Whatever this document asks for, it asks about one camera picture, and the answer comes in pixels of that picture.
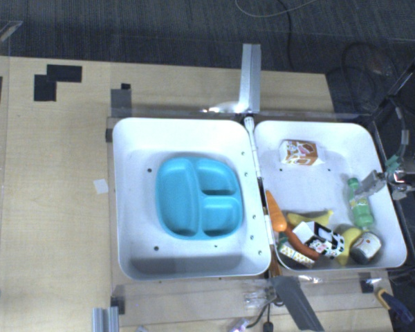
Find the yellow and white packet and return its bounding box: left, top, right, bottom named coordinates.
left=276, top=242, right=315, bottom=268

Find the cow print carton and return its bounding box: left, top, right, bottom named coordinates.
left=292, top=221, right=346, bottom=258

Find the orange carrot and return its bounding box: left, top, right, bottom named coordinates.
left=265, top=190, right=288, bottom=233

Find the blue divided plate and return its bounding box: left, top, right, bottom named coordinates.
left=155, top=156, right=243, bottom=241

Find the red sausage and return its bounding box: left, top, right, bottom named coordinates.
left=283, top=225, right=321, bottom=261

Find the small grey can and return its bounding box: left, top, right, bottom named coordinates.
left=349, top=232, right=382, bottom=265

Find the thin black and white rod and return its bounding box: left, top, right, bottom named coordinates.
left=243, top=116, right=276, bottom=247

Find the orange and white carton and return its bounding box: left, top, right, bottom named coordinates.
left=279, top=139, right=324, bottom=166

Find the yellow banana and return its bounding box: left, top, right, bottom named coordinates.
left=335, top=225, right=363, bottom=266
left=286, top=209, right=334, bottom=228

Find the green plastic bottle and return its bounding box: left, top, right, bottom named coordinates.
left=347, top=177, right=374, bottom=230

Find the white plastic tray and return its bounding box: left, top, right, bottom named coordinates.
left=111, top=117, right=273, bottom=282
left=254, top=120, right=408, bottom=272

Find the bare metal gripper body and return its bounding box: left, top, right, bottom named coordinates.
left=386, top=160, right=415, bottom=190

